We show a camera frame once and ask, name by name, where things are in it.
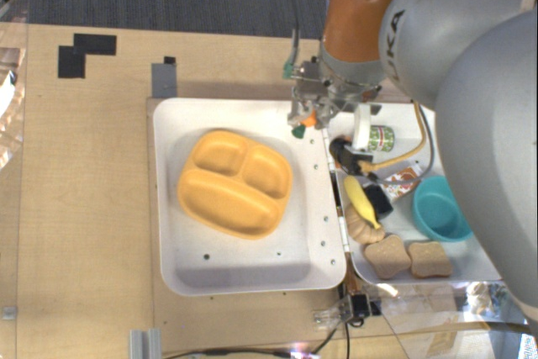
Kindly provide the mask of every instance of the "blue bowl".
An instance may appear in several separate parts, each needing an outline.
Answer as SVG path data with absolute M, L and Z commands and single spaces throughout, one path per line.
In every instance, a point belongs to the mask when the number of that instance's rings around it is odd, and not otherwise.
M 472 235 L 445 177 L 426 178 L 416 188 L 413 220 L 432 240 L 458 242 Z

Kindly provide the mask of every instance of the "white tray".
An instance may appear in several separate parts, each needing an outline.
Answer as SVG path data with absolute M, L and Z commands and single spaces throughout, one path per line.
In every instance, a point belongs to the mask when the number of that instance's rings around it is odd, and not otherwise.
M 182 295 L 332 288 L 345 258 L 322 135 L 294 138 L 290 102 L 168 99 L 153 118 L 161 273 Z M 198 139 L 213 129 L 242 134 L 283 154 L 293 188 L 282 222 L 266 238 L 243 240 L 188 217 L 177 179 Z
M 435 114 L 425 109 L 426 116 L 429 120 L 432 134 L 435 137 Z M 419 127 L 414 115 L 412 104 L 387 103 L 382 105 L 382 109 L 377 116 L 372 117 L 372 124 L 386 125 L 394 129 L 396 136 L 395 146 L 391 152 L 382 153 L 376 152 L 374 161 L 384 161 L 399 154 L 411 150 L 420 142 Z M 335 138 L 339 135 L 352 136 L 353 131 L 353 115 L 339 114 L 330 124 L 330 136 Z M 427 145 L 414 160 L 419 161 L 421 167 L 425 168 L 430 159 L 429 146 Z M 406 164 L 396 165 L 385 170 L 386 175 L 396 172 L 400 168 L 406 167 Z M 429 176 L 444 175 L 443 167 L 440 162 L 439 151 L 435 148 L 435 164 Z M 343 188 L 343 178 L 345 174 L 340 171 L 338 173 L 340 187 L 340 195 L 342 204 L 345 206 L 349 203 L 349 199 L 345 195 Z M 411 213 L 411 204 L 413 195 L 408 194 L 400 198 L 394 206 L 394 211 L 381 221 L 383 227 L 388 233 L 399 235 L 404 244 L 407 245 L 414 241 L 425 241 L 428 238 L 422 235 L 413 223 Z M 441 243 L 453 266 L 453 273 L 449 278 L 414 278 L 410 271 L 400 272 L 391 280 L 382 280 L 377 277 L 370 263 L 362 254 L 363 245 L 358 244 L 350 239 L 350 248 L 353 253 L 353 262 L 357 272 L 369 283 L 385 283 L 391 284 L 422 284 L 439 281 L 449 282 L 469 282 L 469 281 L 494 281 L 499 280 L 500 276 L 489 260 L 483 248 L 478 243 L 475 236 L 468 240 L 456 243 L 442 242 Z

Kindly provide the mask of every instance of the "yellow food tray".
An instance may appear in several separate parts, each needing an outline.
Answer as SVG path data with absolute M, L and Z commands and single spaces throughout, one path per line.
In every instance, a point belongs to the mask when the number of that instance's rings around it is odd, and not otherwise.
M 226 234 L 249 240 L 279 225 L 292 189 L 286 158 L 255 140 L 225 130 L 204 135 L 177 184 L 185 213 Z

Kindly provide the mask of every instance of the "green label can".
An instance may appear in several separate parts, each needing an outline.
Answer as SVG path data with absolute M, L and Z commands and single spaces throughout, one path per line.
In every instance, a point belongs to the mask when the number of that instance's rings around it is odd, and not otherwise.
M 387 126 L 371 126 L 368 150 L 389 152 L 394 148 L 394 130 Z

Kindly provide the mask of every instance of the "table surface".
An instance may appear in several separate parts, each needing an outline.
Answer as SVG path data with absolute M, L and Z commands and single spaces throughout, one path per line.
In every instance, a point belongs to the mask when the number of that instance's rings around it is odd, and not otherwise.
M 72 45 L 75 33 L 117 35 L 117 55 L 88 55 L 86 79 L 59 79 L 58 46 Z M 287 99 L 289 48 L 276 38 L 29 26 L 19 358 L 127 357 L 129 331 L 155 326 L 164 351 L 325 337 L 312 312 L 336 300 L 332 290 L 184 298 L 153 283 L 160 274 L 151 260 L 151 64 L 177 58 L 182 97 Z M 317 41 L 301 42 L 305 59 L 317 49 Z M 163 308 L 171 321 L 160 319 Z M 351 335 L 361 357 L 405 357 L 383 317 Z M 342 336 L 325 347 L 328 356 L 343 354 Z

